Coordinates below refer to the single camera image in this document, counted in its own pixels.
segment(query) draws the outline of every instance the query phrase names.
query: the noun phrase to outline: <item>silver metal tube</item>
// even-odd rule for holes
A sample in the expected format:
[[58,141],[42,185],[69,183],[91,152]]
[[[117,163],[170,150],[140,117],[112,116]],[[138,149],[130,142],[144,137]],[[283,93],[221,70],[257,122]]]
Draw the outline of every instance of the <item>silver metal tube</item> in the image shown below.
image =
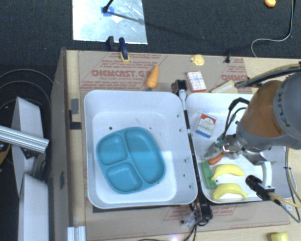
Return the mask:
[[3,126],[0,126],[0,141],[39,153],[44,153],[49,143],[48,139],[34,137]]

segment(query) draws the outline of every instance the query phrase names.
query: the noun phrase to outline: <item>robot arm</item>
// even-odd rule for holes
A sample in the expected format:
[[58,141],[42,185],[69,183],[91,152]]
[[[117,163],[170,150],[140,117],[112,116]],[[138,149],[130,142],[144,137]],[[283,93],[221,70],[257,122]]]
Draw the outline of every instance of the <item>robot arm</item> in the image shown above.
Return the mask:
[[301,149],[301,71],[284,82],[269,81],[253,96],[224,153],[260,152],[272,146]]

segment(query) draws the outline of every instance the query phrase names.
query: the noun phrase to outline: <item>white tray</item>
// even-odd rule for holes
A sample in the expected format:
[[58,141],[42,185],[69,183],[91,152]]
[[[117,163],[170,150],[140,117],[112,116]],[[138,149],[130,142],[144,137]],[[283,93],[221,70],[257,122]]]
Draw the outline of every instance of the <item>white tray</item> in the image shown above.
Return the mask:
[[[223,133],[226,117],[228,113],[228,107],[230,103],[242,97],[247,100],[251,100],[251,94],[212,94],[212,93],[193,93],[187,97],[186,107],[188,109],[191,132],[193,135],[193,143],[197,156],[198,168],[200,172],[202,190],[205,196],[214,203],[234,203],[234,202],[250,202],[250,201],[260,201],[261,199],[256,195],[256,193],[251,190],[248,185],[245,183],[245,179],[248,175],[254,175],[261,180],[263,180],[263,170],[262,166],[253,166],[245,157],[240,156],[236,160],[229,159],[224,157],[218,164],[214,166],[210,166],[212,172],[214,173],[215,168],[219,164],[231,163],[238,165],[243,169],[245,175],[242,177],[234,176],[231,174],[225,174],[217,178],[217,185],[222,183],[236,183],[238,184],[242,190],[248,194],[247,198],[243,198],[240,195],[236,194],[226,194],[223,195],[218,200],[213,200],[212,189],[206,188],[205,179],[203,176],[203,171],[201,168],[201,162],[203,162],[203,155],[207,152],[209,146],[216,142],[217,138]],[[233,112],[236,111],[240,107],[246,107],[244,104],[238,104]],[[213,129],[213,134],[210,138],[206,138],[198,133],[195,133],[197,125],[199,123],[199,119],[202,113],[206,113],[215,117],[216,123]],[[240,120],[243,116],[243,110],[239,111],[237,114],[233,124],[230,126],[227,134],[231,135],[236,131],[237,120]],[[269,162],[272,163],[271,170],[264,171],[264,178],[271,179],[271,184],[275,187],[275,191],[278,195],[284,198],[290,198],[290,191],[286,181],[285,170],[283,167],[284,163],[284,147],[272,147],[270,151],[264,151],[261,155]]]
[[[94,90],[84,98],[88,197],[103,209],[189,204],[196,185],[192,154],[180,99],[168,92]],[[166,174],[156,186],[131,194],[107,184],[95,149],[114,131],[141,127],[154,137],[165,161]]]

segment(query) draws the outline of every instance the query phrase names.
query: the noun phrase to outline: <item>blue plate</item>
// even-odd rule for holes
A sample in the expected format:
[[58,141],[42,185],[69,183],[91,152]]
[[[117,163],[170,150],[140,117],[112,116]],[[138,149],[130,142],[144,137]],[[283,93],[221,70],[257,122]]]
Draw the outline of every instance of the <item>blue plate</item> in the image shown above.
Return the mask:
[[142,128],[127,128],[103,137],[96,155],[107,183],[118,193],[144,190],[159,184],[165,175],[158,145]]

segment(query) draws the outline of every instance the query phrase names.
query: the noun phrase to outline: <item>yellow cable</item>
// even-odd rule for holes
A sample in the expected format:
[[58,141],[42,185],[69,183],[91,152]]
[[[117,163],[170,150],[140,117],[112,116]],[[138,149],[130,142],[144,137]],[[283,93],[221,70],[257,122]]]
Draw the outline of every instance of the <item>yellow cable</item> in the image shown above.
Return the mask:
[[[289,153],[288,153],[288,151],[287,151],[287,157],[286,157],[286,164],[289,165]],[[295,194],[295,197],[299,200],[300,204],[296,204],[296,203],[287,201],[287,200],[283,199],[282,197],[278,196],[277,194],[275,194],[273,192],[269,192],[268,195],[273,200],[282,201],[282,202],[290,204],[294,207],[301,208],[301,198],[299,197],[299,195],[296,192],[296,189],[294,188],[293,181],[292,181],[292,176],[291,176],[291,171],[288,171],[288,176],[289,176],[289,182],[290,182],[290,185],[292,187],[293,193]]]

